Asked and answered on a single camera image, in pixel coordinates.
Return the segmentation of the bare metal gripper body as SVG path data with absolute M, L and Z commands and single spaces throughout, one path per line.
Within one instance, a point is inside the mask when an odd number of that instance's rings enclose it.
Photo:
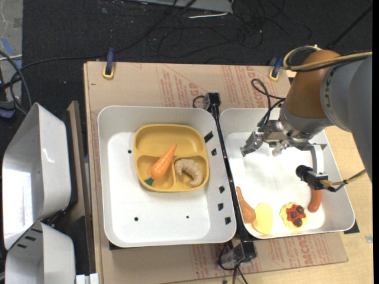
M 304 121 L 288 119 L 269 120 L 260 127 L 263 133 L 263 141 L 270 147 L 274 147 L 278 142 L 287 142 L 289 147 L 294 147 L 301 151 L 310 150 L 311 133 L 308 131 Z

